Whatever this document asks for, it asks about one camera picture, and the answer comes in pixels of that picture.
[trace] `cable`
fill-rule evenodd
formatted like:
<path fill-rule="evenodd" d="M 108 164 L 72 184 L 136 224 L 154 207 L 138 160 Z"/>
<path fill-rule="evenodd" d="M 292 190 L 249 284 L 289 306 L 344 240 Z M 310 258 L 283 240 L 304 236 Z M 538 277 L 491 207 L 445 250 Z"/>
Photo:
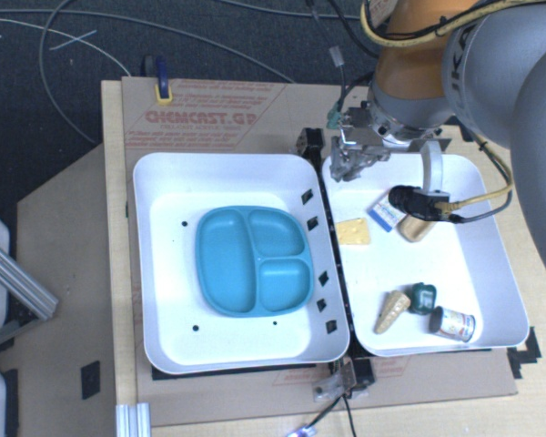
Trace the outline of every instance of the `cable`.
<path fill-rule="evenodd" d="M 344 58 L 342 57 L 342 54 L 339 50 L 339 45 L 334 43 L 328 29 L 323 24 L 321 24 L 321 21 L 319 20 L 318 10 L 313 4 L 313 0 L 306 0 L 306 5 L 308 5 L 309 9 L 311 10 L 311 16 L 313 17 L 313 20 L 316 23 L 316 26 L 318 27 L 319 32 L 321 33 L 322 37 L 326 41 L 329 54 L 331 55 L 332 61 L 334 62 L 334 66 L 339 70 L 339 79 L 340 79 L 339 98 L 344 98 L 346 97 L 346 74 L 344 73 Z M 337 5 L 334 7 L 334 9 L 336 10 L 337 13 L 341 14 L 341 10 L 338 8 Z"/>
<path fill-rule="evenodd" d="M 52 12 L 53 12 L 53 10 L 48 10 L 48 9 L 43 9 L 43 8 L 37 8 L 37 9 L 14 9 L 14 8 L 10 8 L 10 9 L 3 9 L 3 10 L 1 9 L 0 10 L 0 14 L 9 14 L 9 13 L 18 13 L 18 14 L 43 14 L 43 13 L 48 13 L 48 14 L 51 14 Z M 174 27 L 170 27 L 170 26 L 166 26 L 166 25 L 160 25 L 158 23 L 152 23 L 151 21 L 147 21 L 147 20 L 144 20 L 144 19 L 137 19 L 137 18 L 133 18 L 133 17 L 130 17 L 130 16 L 123 16 L 123 15 L 114 15 L 114 14 L 110 14 L 110 13 L 100 13 L 100 12 L 82 11 L 82 10 L 61 10 L 59 13 L 61 15 L 83 15 L 83 16 L 93 16 L 93 17 L 101 17 L 101 18 L 107 18 L 107 19 L 116 19 L 117 21 L 125 21 L 125 22 L 128 22 L 128 23 L 135 23 L 135 24 L 139 24 L 139 25 L 145 25 L 145 26 L 148 26 L 148 27 L 153 27 L 155 29 L 160 29 L 160 30 L 163 30 L 163 31 L 168 31 L 168 32 L 171 32 L 171 33 L 174 33 L 174 34 L 178 34 L 179 36 L 189 37 L 189 38 L 195 39 L 195 40 L 197 40 L 199 42 L 209 44 L 210 46 L 214 46 L 216 48 L 220 48 L 222 50 L 225 50 L 225 51 L 229 52 L 232 55 L 239 56 L 239 57 L 247 60 L 250 63 L 253 63 L 253 64 L 257 65 L 257 66 L 262 67 L 263 69 L 269 71 L 270 73 L 281 77 L 282 79 L 288 81 L 291 84 L 295 83 L 295 81 L 293 79 L 291 79 L 290 77 L 285 76 L 284 74 L 277 71 L 275 68 L 260 62 L 259 60 L 257 60 L 256 58 L 254 58 L 252 56 L 243 54 L 242 52 L 239 52 L 238 50 L 236 50 L 234 48 L 231 48 L 229 46 L 224 46 L 224 45 L 220 44 L 219 42 L 215 42 L 215 41 L 213 41 L 211 39 L 208 39 L 206 37 L 198 36 L 196 34 L 192 34 L 192 33 L 186 32 L 186 31 L 182 31 L 180 29 L 175 29 Z"/>
<path fill-rule="evenodd" d="M 306 427 L 307 427 L 307 428 L 308 428 L 308 427 L 313 427 L 313 426 L 315 426 L 318 422 L 320 422 L 323 418 L 325 418 L 326 415 L 336 407 L 336 405 L 337 405 L 337 404 L 339 403 L 339 401 L 342 399 L 342 396 L 343 396 L 343 395 L 339 395 L 339 397 L 338 397 L 336 400 L 334 400 L 328 407 L 326 407 L 324 410 L 322 410 L 321 413 L 318 414 L 318 415 L 313 419 L 313 421 L 310 422 Z"/>
<path fill-rule="evenodd" d="M 498 212 L 501 212 L 505 208 L 507 208 L 511 203 L 512 198 L 512 189 L 513 189 L 513 178 L 511 174 L 510 168 L 506 165 L 506 163 L 498 157 L 487 145 L 487 142 L 483 141 L 479 136 L 472 134 L 470 131 L 466 130 L 466 133 L 469 134 L 473 140 L 480 146 L 480 150 L 485 153 L 485 155 L 490 159 L 491 163 L 494 165 L 496 169 L 499 170 L 501 176 L 506 182 L 506 186 L 502 189 L 499 189 L 497 191 L 482 194 L 480 196 L 476 196 L 474 198 L 468 198 L 464 199 L 462 201 L 457 202 L 438 202 L 435 204 L 435 208 L 440 209 L 444 214 L 450 214 L 453 210 L 458 210 L 460 208 L 464 208 L 468 205 L 475 204 L 477 202 L 482 202 L 483 200 L 491 200 L 494 198 L 498 198 L 503 196 L 504 194 L 507 195 L 505 203 L 489 212 L 485 212 L 483 214 L 480 214 L 478 216 L 465 218 L 462 216 L 450 214 L 449 220 L 453 223 L 470 223 L 472 221 L 485 219 L 486 217 L 489 217 L 491 215 L 497 214 Z"/>
<path fill-rule="evenodd" d="M 9 13 L 18 13 L 18 14 L 41 14 L 41 13 L 48 13 L 48 14 L 51 14 L 53 12 L 53 10 L 47 10 L 47 9 L 12 9 L 12 8 L 9 8 L 9 9 L 0 9 L 0 14 L 9 14 Z M 215 46 L 217 48 L 220 48 L 222 50 L 225 50 L 233 55 L 236 55 L 236 56 L 239 56 L 245 60 L 247 60 L 248 62 L 250 63 L 253 63 L 255 65 L 258 65 L 262 68 L 264 68 L 265 70 L 273 73 L 274 75 L 277 75 L 279 77 L 281 77 L 282 79 L 286 80 L 287 82 L 291 83 L 291 84 L 294 84 L 295 81 L 293 79 L 291 79 L 290 77 L 288 76 L 285 76 L 283 75 L 282 73 L 280 73 L 279 71 L 277 71 L 275 68 L 272 68 L 271 66 L 268 66 L 260 61 L 258 61 L 256 58 L 253 58 L 252 56 L 248 56 L 246 54 L 243 54 L 242 52 L 239 52 L 237 51 L 236 49 L 234 48 L 231 48 L 231 47 L 228 47 L 228 46 L 224 46 L 218 42 L 215 42 L 213 40 L 210 40 L 210 39 L 207 39 L 203 36 L 197 36 L 195 34 L 191 34 L 191 33 L 188 33 L 186 31 L 181 31 L 179 29 L 175 29 L 174 27 L 170 27 L 170 26 L 166 26 L 166 25 L 159 25 L 157 23 L 152 23 L 150 21 L 146 21 L 146 20 L 142 20 L 142 19 L 137 19 L 137 18 L 132 18 L 130 16 L 122 16 L 122 15 L 113 15 L 113 14 L 107 14 L 107 13 L 99 13 L 99 12 L 90 12 L 90 11 L 78 11 L 78 10 L 62 10 L 60 11 L 59 13 L 61 14 L 65 14 L 65 15 L 86 15 L 86 16 L 95 16 L 95 17 L 104 17 L 104 18 L 109 18 L 109 19 L 116 19 L 118 21 L 127 21 L 127 22 L 130 22 L 130 23 L 135 23 L 135 24 L 140 24 L 140 25 L 145 25 L 145 26 L 148 26 L 148 27 L 154 27 L 155 29 L 160 29 L 160 30 L 164 30 L 164 31 L 168 31 L 168 32 L 171 32 L 171 33 L 174 33 L 174 34 L 178 34 L 180 36 L 186 36 L 186 37 L 190 37 L 190 38 L 193 38 L 193 39 L 196 39 L 200 42 L 204 42 L 206 44 L 209 44 L 209 45 L 212 45 L 212 46 Z M 57 33 L 58 31 L 54 30 L 54 29 L 49 29 L 49 32 L 54 32 L 54 33 Z M 92 46 L 93 48 L 95 48 L 95 46 L 93 46 L 92 44 L 88 43 L 87 41 L 83 41 L 83 40 L 77 40 L 77 42 L 82 42 L 88 46 Z M 93 138 L 85 135 L 85 133 L 83 133 L 83 131 L 81 131 L 78 126 L 72 122 L 66 115 L 65 113 L 62 111 L 62 108 L 58 105 L 58 103 L 56 102 L 54 96 L 52 95 L 51 91 L 50 91 L 50 88 L 45 88 L 46 90 L 46 93 L 47 93 L 47 96 L 49 98 L 49 101 L 51 102 L 51 104 L 53 105 L 53 107 L 56 109 L 56 111 L 62 116 L 62 118 L 65 120 L 65 122 L 75 130 L 76 133 L 78 133 L 81 137 L 83 137 L 87 142 L 91 143 L 91 144 L 96 144 L 97 141 L 95 141 Z"/>
<path fill-rule="evenodd" d="M 18 21 L 16 19 L 0 18 L 0 23 L 11 23 L 11 24 L 14 24 L 14 25 L 22 25 L 22 26 L 25 26 L 25 27 L 32 27 L 34 29 L 40 29 L 40 30 L 43 29 L 43 27 L 41 25 L 32 25 L 32 24 L 27 23 L 25 21 Z M 114 56 L 112 56 L 111 54 L 109 54 L 108 52 L 103 50 L 101 47 L 98 47 L 98 46 L 96 46 L 94 44 L 91 44 L 90 42 L 87 42 L 86 40 L 79 39 L 79 38 L 77 38 L 75 36 L 71 36 L 70 34 L 63 33 L 61 31 L 57 31 L 55 29 L 49 29 L 49 31 L 54 33 L 54 34 L 59 34 L 60 36 L 67 37 L 70 40 L 76 40 L 77 42 L 79 42 L 81 44 L 85 44 L 86 46 L 93 48 L 94 50 L 99 52 L 101 55 L 106 56 L 112 62 L 114 62 L 117 66 L 119 66 L 124 71 L 124 73 L 126 73 L 126 75 L 131 76 L 131 73 L 129 72 L 129 70 L 119 60 L 117 60 Z"/>
<path fill-rule="evenodd" d="M 362 41 L 360 41 L 358 36 L 356 36 L 356 34 L 352 30 L 351 26 L 349 25 L 348 21 L 346 20 L 346 17 L 342 13 L 341 8 L 338 6 L 338 4 L 334 0 L 326 0 L 326 1 L 334 9 L 334 11 L 336 12 L 337 17 L 339 18 L 339 20 L 343 24 L 344 28 L 346 29 L 346 32 L 348 33 L 348 36 L 350 37 L 350 39 L 352 39 L 352 41 L 354 41 L 354 43 L 359 47 L 359 49 L 368 56 L 371 56 L 373 58 L 378 58 L 378 55 L 376 53 L 372 52 L 369 48 L 367 48 L 362 43 Z M 306 5 L 308 6 L 308 8 L 311 11 L 312 15 L 314 16 L 314 18 L 316 18 L 316 21 L 318 22 L 317 17 L 320 17 L 320 16 L 319 15 L 316 16 L 317 10 L 315 9 L 314 1 L 313 0 L 306 0 Z"/>
<path fill-rule="evenodd" d="M 55 20 L 56 16 L 59 13 L 68 13 L 68 14 L 75 14 L 75 15 L 83 14 L 83 15 L 110 17 L 110 18 L 115 18 L 115 19 L 118 19 L 118 20 L 129 21 L 129 22 L 132 22 L 132 23 L 137 23 L 137 24 L 141 24 L 141 25 L 147 25 L 147 26 L 155 27 L 157 29 L 167 30 L 167 31 L 170 31 L 170 32 L 173 32 L 173 33 L 176 33 L 176 34 L 180 34 L 181 36 L 187 36 L 187 37 L 195 38 L 196 40 L 205 42 L 205 43 L 210 44 L 212 46 L 216 46 L 218 48 L 221 48 L 223 50 L 228 51 L 229 53 L 240 56 L 240 57 L 246 59 L 247 61 L 255 63 L 256 65 L 263 67 L 264 69 L 274 73 L 275 75 L 280 76 L 281 78 L 285 79 L 289 83 L 294 83 L 295 82 L 291 78 L 281 74 L 280 72 L 278 72 L 277 70 L 271 68 L 270 66 L 267 66 L 267 65 L 259 62 L 257 59 L 252 58 L 250 56 L 247 56 L 245 54 L 242 54 L 241 52 L 238 52 L 237 50 L 232 49 L 230 47 L 223 46 L 223 45 L 221 45 L 221 44 L 219 44 L 217 42 L 211 41 L 210 39 L 207 39 L 205 37 L 196 36 L 196 35 L 187 33 L 185 31 L 177 30 L 177 29 L 169 27 L 169 26 L 157 25 L 155 23 L 151 23 L 151 22 L 148 22 L 148 21 L 145 21 L 145 20 L 140 20 L 140 19 L 137 19 L 137 18 L 131 18 L 131 17 L 128 17 L 128 16 L 109 15 L 109 14 L 103 14 L 103 13 L 98 13 L 98 12 L 68 12 L 68 11 L 65 11 L 63 8 L 66 5 L 70 4 L 72 1 L 75 1 L 75 0 L 64 0 L 58 6 L 58 8 L 56 8 L 55 10 L 41 10 L 41 9 L 32 10 L 32 9 L 27 9 L 27 10 L 0 10 L 0 12 L 3 12 L 3 13 L 12 13 L 12 12 L 18 12 L 18 13 L 49 13 L 50 14 L 45 26 L 43 27 L 43 34 L 41 36 L 41 40 L 40 40 L 40 44 L 39 44 L 39 62 L 38 62 L 38 64 L 39 64 L 40 76 L 41 76 L 41 79 L 43 81 L 43 86 L 45 88 L 46 94 L 47 94 L 51 104 L 57 110 L 59 115 L 61 115 L 61 117 L 65 120 L 65 122 L 71 128 L 73 128 L 81 137 L 83 137 L 85 140 L 87 140 L 88 142 L 90 142 L 92 144 L 96 144 L 97 141 L 95 141 L 93 138 L 89 137 L 83 131 L 81 131 L 78 128 L 78 126 L 65 114 L 63 109 L 56 102 L 56 100 L 55 100 L 55 98 L 54 98 L 54 96 L 52 94 L 52 91 L 50 89 L 50 86 L 48 85 L 48 82 L 46 80 L 46 73 L 45 73 L 45 66 L 44 66 L 44 45 L 45 45 L 45 40 L 46 40 L 46 34 L 51 31 L 50 30 L 50 25 L 52 25 L 53 21 Z M 254 10 L 254 11 L 259 11 L 259 12 L 263 12 L 263 13 L 273 14 L 273 15 L 283 15 L 283 16 L 291 16 L 291 17 L 310 17 L 310 15 L 308 15 L 308 14 L 300 14 L 300 13 L 287 12 L 287 11 L 282 11 L 282 10 L 273 10 L 273 9 L 264 8 L 264 7 L 260 7 L 260 6 L 243 4 L 243 3 L 232 1 L 232 0 L 212 0 L 212 1 L 216 1 L 216 2 L 219 2 L 219 3 L 222 3 L 222 4 L 226 4 L 226 5 L 238 6 L 238 7 L 241 7 L 241 8 L 250 9 L 250 10 Z M 340 15 L 319 15 L 318 17 L 328 18 L 328 19 L 339 17 L 342 20 L 342 22 L 344 22 L 344 23 L 346 22 L 346 19 L 358 20 L 358 18 L 356 16 L 345 16 L 345 15 L 343 15 L 341 13 L 341 11 L 340 11 Z"/>
<path fill-rule="evenodd" d="M 352 417 L 352 410 L 349 408 L 348 398 L 346 398 L 346 395 L 342 395 L 342 398 L 344 399 L 344 404 L 346 405 L 346 410 L 348 411 L 348 421 L 349 421 L 349 428 L 352 430 L 352 437 L 356 437 L 356 429 L 354 428 L 354 418 Z"/>
<path fill-rule="evenodd" d="M 371 70 L 368 73 L 365 73 L 364 75 L 362 75 L 360 77 L 357 77 L 354 81 L 350 82 L 347 85 L 346 89 L 344 90 L 343 96 L 341 96 L 338 99 L 338 103 L 337 103 L 338 112 L 342 111 L 342 108 L 344 107 L 344 102 L 346 100 L 346 97 L 348 96 L 348 94 L 350 92 L 352 92 L 354 87 L 360 86 L 362 83 L 369 83 L 373 76 L 374 76 L 374 70 Z"/>
<path fill-rule="evenodd" d="M 371 23 L 369 17 L 369 2 L 366 0 L 360 9 L 360 22 L 366 35 L 376 44 L 381 46 L 391 47 L 409 47 L 424 44 L 438 37 L 443 37 L 454 31 L 455 29 L 467 25 L 477 19 L 495 13 L 500 10 L 512 8 L 520 5 L 535 5 L 546 3 L 546 0 L 491 0 L 480 5 L 475 5 L 471 9 L 461 12 L 452 18 L 441 18 L 441 22 L 436 25 L 431 25 L 405 34 L 387 34 L 381 35 Z"/>

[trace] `cardboard sheet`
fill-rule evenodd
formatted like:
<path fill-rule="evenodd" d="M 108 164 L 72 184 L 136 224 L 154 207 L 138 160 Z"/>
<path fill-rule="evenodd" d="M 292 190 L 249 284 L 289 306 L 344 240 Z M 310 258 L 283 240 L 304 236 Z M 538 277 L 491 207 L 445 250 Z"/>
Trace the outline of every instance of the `cardboard sheet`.
<path fill-rule="evenodd" d="M 327 364 L 154 380 L 143 346 L 132 171 L 141 157 L 160 150 L 292 153 L 303 127 L 325 127 L 339 87 L 173 80 L 174 101 L 161 107 L 155 82 L 122 81 L 138 401 L 150 403 L 153 426 L 317 412 L 324 403 L 314 402 L 312 383 L 329 376 Z M 359 104 L 365 96 L 366 89 L 355 89 L 349 102 Z M 504 349 L 371 361 L 376 383 L 351 401 L 353 408 L 517 392 Z"/>

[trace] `tin can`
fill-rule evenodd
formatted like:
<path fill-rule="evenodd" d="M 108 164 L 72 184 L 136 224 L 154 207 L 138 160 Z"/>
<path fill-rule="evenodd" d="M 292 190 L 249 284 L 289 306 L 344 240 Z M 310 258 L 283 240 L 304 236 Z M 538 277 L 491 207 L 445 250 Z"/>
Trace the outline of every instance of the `tin can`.
<path fill-rule="evenodd" d="M 454 340 L 469 341 L 475 332 L 475 318 L 438 306 L 430 314 L 429 332 Z"/>

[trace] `blue divided plate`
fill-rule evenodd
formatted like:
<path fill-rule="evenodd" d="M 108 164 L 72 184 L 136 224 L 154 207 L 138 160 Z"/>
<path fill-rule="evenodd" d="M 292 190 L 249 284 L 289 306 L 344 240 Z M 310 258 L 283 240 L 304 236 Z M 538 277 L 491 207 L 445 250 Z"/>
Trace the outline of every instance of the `blue divided plate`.
<path fill-rule="evenodd" d="M 305 233 L 283 210 L 215 208 L 198 222 L 200 288 L 215 310 L 235 317 L 287 314 L 313 292 Z"/>

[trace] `table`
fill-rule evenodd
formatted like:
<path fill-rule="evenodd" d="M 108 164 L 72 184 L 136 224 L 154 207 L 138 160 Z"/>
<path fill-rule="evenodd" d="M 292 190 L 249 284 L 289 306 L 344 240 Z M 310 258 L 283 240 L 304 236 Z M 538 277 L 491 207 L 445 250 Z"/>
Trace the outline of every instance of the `table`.
<path fill-rule="evenodd" d="M 296 90 L 296 93 L 302 95 L 296 103 L 308 118 L 308 121 L 296 121 L 295 125 L 291 125 L 296 137 L 303 126 L 308 126 L 307 123 L 318 122 L 318 127 L 323 126 L 325 111 L 319 111 L 318 105 L 323 105 L 325 98 L 333 98 L 334 89 L 331 86 L 307 86 Z M 103 82 L 102 102 L 116 403 L 135 404 L 138 400 L 137 375 L 128 226 L 125 215 L 126 162 L 120 82 Z M 449 134 L 453 140 L 448 152 L 464 155 L 475 163 L 487 189 L 499 188 L 502 185 L 501 177 L 483 154 L 472 144 L 463 143 L 456 129 Z M 505 159 L 509 158 L 506 150 L 500 150 L 500 154 Z M 529 313 L 530 325 L 534 326 L 540 343 L 542 358 L 538 364 L 524 366 L 524 379 L 517 382 L 518 394 L 515 396 L 354 410 L 353 418 L 358 435 L 546 435 L 546 272 L 526 229 L 517 199 L 497 216 L 497 222 Z M 281 436 L 308 422 L 313 415 L 291 414 L 251 420 L 155 427 L 153 435 Z M 317 428 L 320 435 L 348 435 L 347 414 L 344 411 L 333 412 Z"/>

